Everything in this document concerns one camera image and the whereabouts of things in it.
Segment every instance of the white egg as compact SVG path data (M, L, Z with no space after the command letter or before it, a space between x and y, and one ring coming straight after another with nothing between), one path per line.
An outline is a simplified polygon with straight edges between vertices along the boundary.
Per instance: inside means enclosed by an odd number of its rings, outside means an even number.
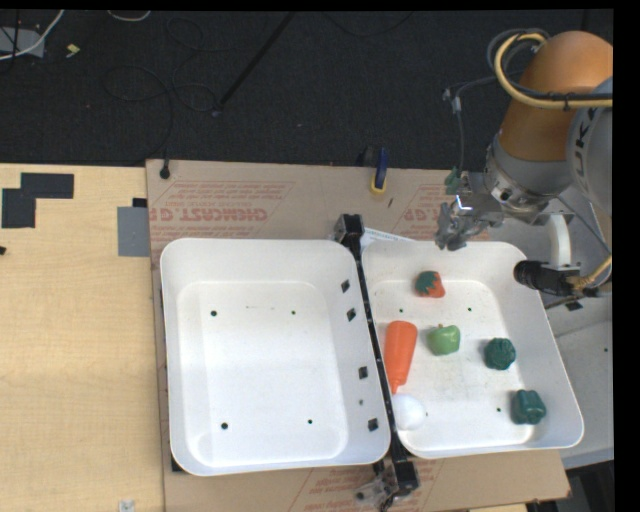
M427 419L427 410L420 400L403 393L391 397L398 430L416 430Z

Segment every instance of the cardboard sheet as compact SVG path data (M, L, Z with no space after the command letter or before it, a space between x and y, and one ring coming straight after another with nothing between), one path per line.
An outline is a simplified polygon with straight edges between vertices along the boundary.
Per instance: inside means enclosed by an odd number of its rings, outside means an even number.
M389 169L382 195L369 190L371 168L228 162L147 162L151 261L168 512L365 512L354 491L374 477L370 466L202 478L171 465L166 353L158 263L162 249L183 237L326 239L342 214L365 227L431 240L449 171ZM421 487L392 510L461 510L566 497L570 491L557 451L416 460Z

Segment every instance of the white tray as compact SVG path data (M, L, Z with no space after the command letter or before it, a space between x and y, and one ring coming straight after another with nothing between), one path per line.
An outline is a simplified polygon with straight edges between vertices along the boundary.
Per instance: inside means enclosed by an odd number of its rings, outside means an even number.
M185 471L367 464L385 455L390 430L346 248L180 239L160 266L170 444Z
M363 253L363 269L384 350L387 325L414 323L419 330L413 363L399 393L413 395L427 410L417 430L400 431L404 446L423 458L487 452L566 448L583 435L583 421L538 292L518 284L513 268L525 255L504 242L468 242L441 251L433 242L376 241ZM438 271L446 295L421 297L413 282ZM433 355L426 332L458 325L458 352ZM486 367L485 344L509 338L516 361L505 371ZM537 425L510 419L518 389L536 390L547 407Z

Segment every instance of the light wood surface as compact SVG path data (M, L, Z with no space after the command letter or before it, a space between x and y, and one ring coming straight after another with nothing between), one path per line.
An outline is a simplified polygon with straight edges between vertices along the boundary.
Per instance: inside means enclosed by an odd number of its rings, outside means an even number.
M145 171L0 165L0 188L21 172L75 192L0 229L0 510L164 510L150 260L117 245Z

